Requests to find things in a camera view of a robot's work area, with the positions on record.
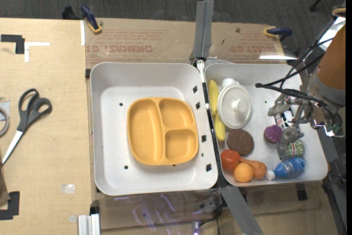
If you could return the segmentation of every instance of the orange divided plate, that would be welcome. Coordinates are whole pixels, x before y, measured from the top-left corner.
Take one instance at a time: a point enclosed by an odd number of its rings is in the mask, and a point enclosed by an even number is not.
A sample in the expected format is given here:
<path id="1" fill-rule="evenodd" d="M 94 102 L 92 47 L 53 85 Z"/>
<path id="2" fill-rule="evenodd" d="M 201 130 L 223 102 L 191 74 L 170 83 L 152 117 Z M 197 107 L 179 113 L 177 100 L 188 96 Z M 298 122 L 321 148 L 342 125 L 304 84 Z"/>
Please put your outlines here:
<path id="1" fill-rule="evenodd" d="M 180 99 L 149 97 L 128 109 L 127 134 L 133 156 L 145 165 L 177 165 L 198 152 L 191 107 Z"/>

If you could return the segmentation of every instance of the orange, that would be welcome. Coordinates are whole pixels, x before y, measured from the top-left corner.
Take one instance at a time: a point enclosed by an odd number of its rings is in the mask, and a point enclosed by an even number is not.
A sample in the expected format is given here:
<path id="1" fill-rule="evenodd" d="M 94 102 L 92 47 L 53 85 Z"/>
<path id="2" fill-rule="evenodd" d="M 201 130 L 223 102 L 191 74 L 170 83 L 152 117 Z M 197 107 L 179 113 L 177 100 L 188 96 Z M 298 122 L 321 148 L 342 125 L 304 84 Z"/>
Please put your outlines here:
<path id="1" fill-rule="evenodd" d="M 245 162 L 239 163 L 233 171 L 233 176 L 237 182 L 250 182 L 253 177 L 253 168 Z"/>

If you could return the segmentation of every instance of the blue bottle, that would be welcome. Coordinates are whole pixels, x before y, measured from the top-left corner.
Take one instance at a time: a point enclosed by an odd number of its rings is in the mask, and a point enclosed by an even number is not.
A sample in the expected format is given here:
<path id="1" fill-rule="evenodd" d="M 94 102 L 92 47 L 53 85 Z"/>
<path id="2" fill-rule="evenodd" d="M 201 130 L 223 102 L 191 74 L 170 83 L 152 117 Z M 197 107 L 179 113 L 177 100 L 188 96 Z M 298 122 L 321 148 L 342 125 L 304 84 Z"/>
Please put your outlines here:
<path id="1" fill-rule="evenodd" d="M 277 167 L 268 171 L 266 178 L 273 180 L 275 178 L 292 178 L 296 177 L 304 170 L 304 160 L 301 157 L 293 157 L 292 159 L 283 161 Z"/>

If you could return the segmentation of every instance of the scissors blade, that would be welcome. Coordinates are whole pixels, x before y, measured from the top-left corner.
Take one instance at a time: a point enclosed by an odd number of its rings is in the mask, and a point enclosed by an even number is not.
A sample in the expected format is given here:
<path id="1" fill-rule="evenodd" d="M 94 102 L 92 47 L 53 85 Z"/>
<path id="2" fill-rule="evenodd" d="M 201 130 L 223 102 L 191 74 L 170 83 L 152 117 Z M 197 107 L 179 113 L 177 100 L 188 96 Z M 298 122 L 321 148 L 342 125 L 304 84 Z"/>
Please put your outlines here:
<path id="1" fill-rule="evenodd" d="M 11 155 L 13 149 L 15 149 L 18 141 L 20 141 L 20 139 L 22 137 L 22 134 L 23 134 L 23 132 L 21 132 L 19 130 L 16 131 L 15 137 L 12 139 L 10 146 L 9 146 L 9 149 L 7 149 L 6 154 L 2 160 L 2 164 L 4 164 L 6 162 L 8 157 Z"/>

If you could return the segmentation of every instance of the red tomato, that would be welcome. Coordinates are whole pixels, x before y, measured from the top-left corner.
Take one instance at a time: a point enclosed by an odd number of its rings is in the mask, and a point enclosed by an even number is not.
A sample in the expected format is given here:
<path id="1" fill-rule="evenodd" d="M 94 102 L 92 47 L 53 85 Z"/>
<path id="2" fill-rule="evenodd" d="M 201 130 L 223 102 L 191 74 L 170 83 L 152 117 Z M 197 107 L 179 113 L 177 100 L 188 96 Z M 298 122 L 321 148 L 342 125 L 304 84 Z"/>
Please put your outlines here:
<path id="1" fill-rule="evenodd" d="M 225 149 L 222 151 L 220 159 L 223 170 L 233 172 L 235 167 L 239 164 L 241 156 L 236 151 Z"/>

